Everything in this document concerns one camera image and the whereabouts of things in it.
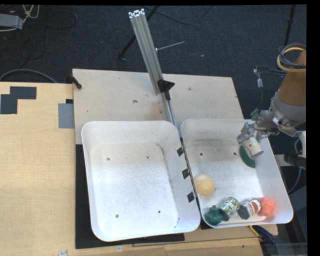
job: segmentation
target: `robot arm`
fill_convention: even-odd
[[[283,61],[284,54],[291,50],[299,50],[302,53],[291,64],[290,68],[283,65],[288,64],[288,59]],[[287,71],[278,91],[271,99],[268,110],[261,110],[254,118],[254,123],[245,123],[237,142],[243,146],[250,159],[254,159],[263,153],[259,142],[271,135],[280,132],[291,137],[304,136],[306,132],[297,131],[296,127],[306,121],[306,66],[307,50],[300,44],[291,44],[280,52],[277,62],[278,66]]]

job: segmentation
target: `yellow cable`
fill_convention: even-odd
[[[284,51],[284,53],[286,54],[287,52],[290,52],[293,50],[304,51],[305,49],[300,48],[300,47],[292,47],[292,48],[286,49]],[[280,69],[287,71],[287,72],[306,72],[306,70],[307,70],[307,68],[287,68],[287,67],[283,66],[280,61],[280,54],[276,58],[276,63]]]

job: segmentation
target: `black metal rod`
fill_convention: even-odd
[[[291,25],[294,22],[295,9],[296,9],[296,5],[292,4],[291,5],[290,16],[289,16],[289,19],[288,19],[288,27],[287,27],[287,30],[286,30],[286,35],[285,35],[285,40],[284,40],[284,45],[285,46],[288,44],[288,41],[289,41]]]
[[[156,5],[153,10],[149,13],[148,17],[146,18],[147,21],[154,15],[156,10],[160,7],[160,5]],[[134,35],[131,40],[127,43],[127,45],[123,48],[122,52],[119,53],[119,58],[123,59],[125,52],[129,49],[131,44],[135,41],[136,35]]]

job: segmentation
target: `brown cylinder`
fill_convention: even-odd
[[[307,50],[304,50],[294,63],[307,65]],[[307,72],[287,72],[278,90],[279,99],[290,105],[306,106],[306,83]]]

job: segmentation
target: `round beige object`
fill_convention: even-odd
[[[195,188],[202,196],[210,195],[215,189],[215,183],[209,175],[199,173],[194,177]]]

